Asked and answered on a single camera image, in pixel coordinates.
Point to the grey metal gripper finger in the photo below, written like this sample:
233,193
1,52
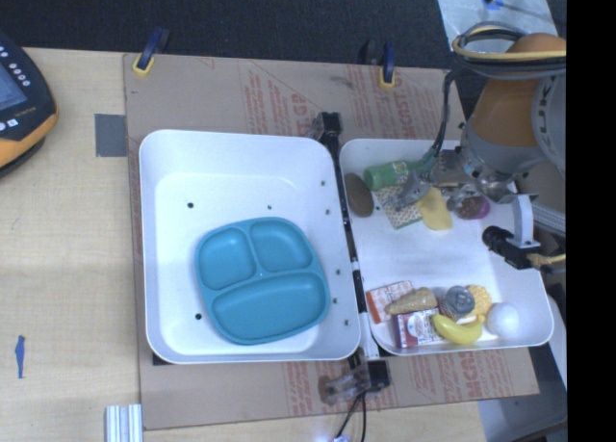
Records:
413,189
454,200

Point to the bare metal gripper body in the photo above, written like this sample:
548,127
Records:
462,170

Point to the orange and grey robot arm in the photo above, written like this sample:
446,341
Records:
505,103

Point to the pink and brown doughnut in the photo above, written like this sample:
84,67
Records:
474,208

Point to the yellow rounded toy food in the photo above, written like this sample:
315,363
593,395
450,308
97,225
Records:
435,214

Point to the patterned square packet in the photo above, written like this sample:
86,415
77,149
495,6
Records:
402,216

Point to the green bottle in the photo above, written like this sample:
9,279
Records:
385,176

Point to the brown kiwi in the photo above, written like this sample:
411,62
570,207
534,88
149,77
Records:
359,195

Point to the white plastic tray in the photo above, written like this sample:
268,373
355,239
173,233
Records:
433,257
240,175

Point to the thin black and white rod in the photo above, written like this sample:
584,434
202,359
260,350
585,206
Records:
347,223

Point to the grey can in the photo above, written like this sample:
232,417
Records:
457,301

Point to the yellow corn cob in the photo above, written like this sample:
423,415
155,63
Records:
482,298

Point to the tan pizza slice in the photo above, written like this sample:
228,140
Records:
411,303

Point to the orange and white carton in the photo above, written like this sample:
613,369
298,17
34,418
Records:
380,296

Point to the white ball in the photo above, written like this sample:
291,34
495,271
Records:
503,319

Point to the yellow banana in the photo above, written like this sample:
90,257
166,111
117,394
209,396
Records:
459,331

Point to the red and white carton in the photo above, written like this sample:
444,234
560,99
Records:
415,329

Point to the blue divided plate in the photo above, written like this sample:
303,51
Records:
262,281

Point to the brown cardboard board red print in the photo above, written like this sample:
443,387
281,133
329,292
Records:
231,93

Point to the black cylinder on white bracket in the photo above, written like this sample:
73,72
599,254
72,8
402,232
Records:
510,245

